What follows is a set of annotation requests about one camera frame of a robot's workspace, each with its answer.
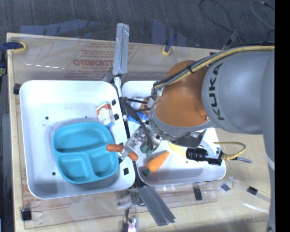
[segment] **toy carrot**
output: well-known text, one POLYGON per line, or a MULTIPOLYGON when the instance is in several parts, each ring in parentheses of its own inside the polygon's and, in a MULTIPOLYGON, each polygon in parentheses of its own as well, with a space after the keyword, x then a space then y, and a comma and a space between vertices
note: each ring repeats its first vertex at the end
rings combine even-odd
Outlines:
POLYGON ((169 156, 170 152, 167 151, 163 153, 162 155, 157 156, 156 158, 153 158, 148 164, 147 164, 147 169, 142 171, 142 173, 145 176, 148 176, 149 172, 152 171, 157 171, 159 167, 164 163, 164 161, 167 159, 169 156))

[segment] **blue plate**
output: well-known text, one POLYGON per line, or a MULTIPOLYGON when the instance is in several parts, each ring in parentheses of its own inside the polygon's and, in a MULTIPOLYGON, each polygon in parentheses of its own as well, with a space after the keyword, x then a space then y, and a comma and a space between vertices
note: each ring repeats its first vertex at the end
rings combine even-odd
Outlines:
POLYGON ((117 171, 118 154, 106 150, 106 145, 113 143, 111 132, 97 122, 61 127, 52 138, 59 171, 74 184, 102 180, 117 171))

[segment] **dark gray carpet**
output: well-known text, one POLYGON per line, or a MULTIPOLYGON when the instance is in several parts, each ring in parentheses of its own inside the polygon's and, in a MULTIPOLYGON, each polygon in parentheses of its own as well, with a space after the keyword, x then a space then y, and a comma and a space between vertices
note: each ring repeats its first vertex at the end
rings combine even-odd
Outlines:
MULTIPOLYGON (((0 43, 7 32, 114 40, 114 25, 119 22, 129 24, 130 42, 138 43, 164 44, 176 35, 174 45, 221 49, 234 30, 239 37, 232 46, 274 41, 275 0, 253 1, 0 0, 0 43)), ((0 127, 2 115, 8 112, 4 76, 0 127)), ((0 134, 0 217, 4 197, 1 141, 0 134)))

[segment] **yellow cable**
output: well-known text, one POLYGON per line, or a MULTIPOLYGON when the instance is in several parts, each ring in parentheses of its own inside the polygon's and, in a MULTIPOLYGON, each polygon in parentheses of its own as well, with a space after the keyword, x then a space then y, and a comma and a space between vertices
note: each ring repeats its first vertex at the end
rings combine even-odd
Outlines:
POLYGON ((246 150, 246 145, 243 144, 243 143, 240 143, 240 142, 214 142, 214 143, 217 144, 217 145, 241 145, 241 146, 243 146, 243 148, 239 152, 237 152, 235 154, 231 154, 230 155, 230 154, 223 153, 221 155, 221 159, 222 160, 233 160, 234 158, 236 158, 239 155, 243 154, 243 152, 246 150))
MULTIPOLYGON (((209 59, 208 61, 205 61, 204 63, 200 64, 200 65, 197 65, 196 67, 194 67, 193 69, 191 69, 190 72, 187 72, 186 74, 182 75, 181 77, 177 78, 176 80, 174 80, 173 82, 169 83, 168 85, 170 84, 173 84, 173 83, 176 83, 178 82, 179 80, 185 78, 186 76, 190 75, 192 72, 196 72, 197 70, 221 59, 221 58, 224 58, 228 55, 231 55, 231 54, 234 54, 234 53, 238 53, 238 52, 245 52, 245 51, 262 51, 262 50, 274 50, 274 46, 243 46, 243 47, 238 47, 238 48, 233 48, 233 49, 230 49, 228 51, 225 51, 217 56, 214 56, 212 57, 211 59, 209 59)), ((156 86, 154 86, 152 89, 157 89, 158 87, 160 87, 162 84, 158 84, 156 86)))

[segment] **orange carrot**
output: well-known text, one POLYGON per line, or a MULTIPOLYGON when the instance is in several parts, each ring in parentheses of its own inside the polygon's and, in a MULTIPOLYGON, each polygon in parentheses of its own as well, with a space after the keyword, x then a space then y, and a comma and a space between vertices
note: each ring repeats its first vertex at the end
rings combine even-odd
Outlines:
POLYGON ((167 159, 169 156, 170 152, 167 151, 163 153, 162 155, 157 156, 156 158, 153 158, 148 164, 147 164, 147 169, 144 170, 142 173, 147 176, 150 171, 154 172, 157 171, 159 167, 164 163, 164 161, 167 159))

